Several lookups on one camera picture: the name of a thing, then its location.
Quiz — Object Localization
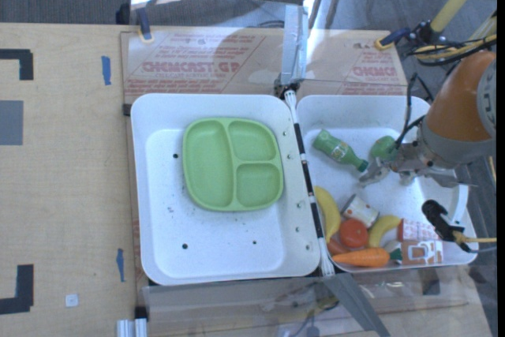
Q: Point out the orange round fruit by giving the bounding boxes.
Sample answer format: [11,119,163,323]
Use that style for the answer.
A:
[339,218,370,249]

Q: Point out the thin black and white rod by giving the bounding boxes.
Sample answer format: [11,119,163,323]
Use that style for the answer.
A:
[283,89,336,277]

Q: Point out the white plastic tray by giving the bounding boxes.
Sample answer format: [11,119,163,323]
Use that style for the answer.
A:
[295,94,480,275]
[129,92,322,286]

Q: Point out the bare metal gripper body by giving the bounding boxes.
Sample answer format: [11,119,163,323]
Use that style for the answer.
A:
[388,142,461,189]

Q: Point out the orange sausage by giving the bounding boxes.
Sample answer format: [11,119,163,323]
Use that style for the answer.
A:
[326,237,350,256]

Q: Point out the yellow banana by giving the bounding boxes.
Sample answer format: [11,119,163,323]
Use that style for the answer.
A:
[367,214,402,249]
[313,185,342,244]

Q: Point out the green bottle with label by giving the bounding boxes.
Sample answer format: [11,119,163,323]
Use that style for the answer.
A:
[312,129,370,174]

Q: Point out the green divided plate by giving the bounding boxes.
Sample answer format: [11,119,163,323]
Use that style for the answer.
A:
[181,117,286,213]

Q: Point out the orange carrot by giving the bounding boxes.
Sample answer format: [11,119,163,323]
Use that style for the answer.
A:
[331,246,403,269]

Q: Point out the black cylinder on white bracket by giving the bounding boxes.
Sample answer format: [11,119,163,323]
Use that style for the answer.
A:
[421,182,470,243]

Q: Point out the brown cardboard board, red print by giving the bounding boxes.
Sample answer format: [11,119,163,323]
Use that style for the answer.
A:
[119,26,483,331]

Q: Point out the orange and white carton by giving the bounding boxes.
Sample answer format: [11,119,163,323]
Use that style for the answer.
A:
[395,218,445,267]

